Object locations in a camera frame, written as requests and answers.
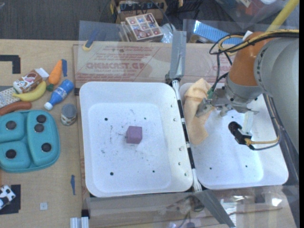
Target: black hole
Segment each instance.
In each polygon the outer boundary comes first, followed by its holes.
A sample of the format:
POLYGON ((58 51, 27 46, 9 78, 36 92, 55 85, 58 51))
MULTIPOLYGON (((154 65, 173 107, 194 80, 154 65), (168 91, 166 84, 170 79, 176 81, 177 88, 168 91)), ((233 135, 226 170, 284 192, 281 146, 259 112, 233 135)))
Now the black hole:
POLYGON ((16 157, 17 153, 15 150, 8 150, 5 153, 6 158, 8 159, 14 159, 16 157))
POLYGON ((38 124, 35 125, 34 129, 35 129, 35 132, 41 133, 44 130, 44 125, 38 123, 38 124))
POLYGON ((46 120, 47 120, 47 117, 44 116, 44 115, 39 115, 37 118, 36 118, 37 122, 39 122, 40 124, 41 123, 44 123, 46 120))
POLYGON ((5 126, 8 130, 13 130, 17 127, 17 124, 14 121, 8 121, 5 126))
POLYGON ((43 152, 49 152, 49 151, 51 151, 52 146, 46 142, 41 146, 41 149, 43 152))

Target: toy bottle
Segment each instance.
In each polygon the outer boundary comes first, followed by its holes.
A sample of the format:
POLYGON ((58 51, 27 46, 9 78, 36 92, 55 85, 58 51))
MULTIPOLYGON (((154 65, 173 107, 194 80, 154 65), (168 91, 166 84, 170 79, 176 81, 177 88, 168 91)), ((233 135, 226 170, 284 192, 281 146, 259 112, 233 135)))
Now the toy bottle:
POLYGON ((51 99, 44 104, 47 110, 52 110, 55 104, 62 102, 66 96, 73 90, 74 84, 72 81, 65 79, 61 85, 58 86, 51 95, 51 99))

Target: sausage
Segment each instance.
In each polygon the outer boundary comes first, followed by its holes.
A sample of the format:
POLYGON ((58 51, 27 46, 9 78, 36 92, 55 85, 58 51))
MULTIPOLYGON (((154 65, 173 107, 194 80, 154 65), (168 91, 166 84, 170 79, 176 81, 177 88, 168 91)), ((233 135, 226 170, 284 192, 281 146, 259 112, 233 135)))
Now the sausage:
POLYGON ((16 110, 21 110, 21 109, 28 110, 31 107, 32 107, 31 102, 23 102, 23 101, 14 102, 0 108, 0 116, 16 110))

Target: teal tray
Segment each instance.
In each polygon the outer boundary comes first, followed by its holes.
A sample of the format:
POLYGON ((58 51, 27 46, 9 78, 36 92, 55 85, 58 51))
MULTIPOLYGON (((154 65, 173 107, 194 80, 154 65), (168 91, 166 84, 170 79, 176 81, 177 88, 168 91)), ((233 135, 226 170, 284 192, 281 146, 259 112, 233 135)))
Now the teal tray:
POLYGON ((56 122, 42 110, 13 112, 0 117, 0 168, 6 172, 37 171, 60 155, 56 122))

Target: toy carrot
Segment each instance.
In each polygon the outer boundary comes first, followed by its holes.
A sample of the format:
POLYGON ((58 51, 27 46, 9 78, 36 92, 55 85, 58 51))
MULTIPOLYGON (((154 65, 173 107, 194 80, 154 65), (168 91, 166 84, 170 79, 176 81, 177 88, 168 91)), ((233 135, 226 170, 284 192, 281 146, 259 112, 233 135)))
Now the toy carrot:
POLYGON ((48 82, 50 83, 49 86, 47 86, 48 91, 53 91, 54 85, 57 85, 60 81, 61 74, 62 60, 59 60, 48 77, 48 82))

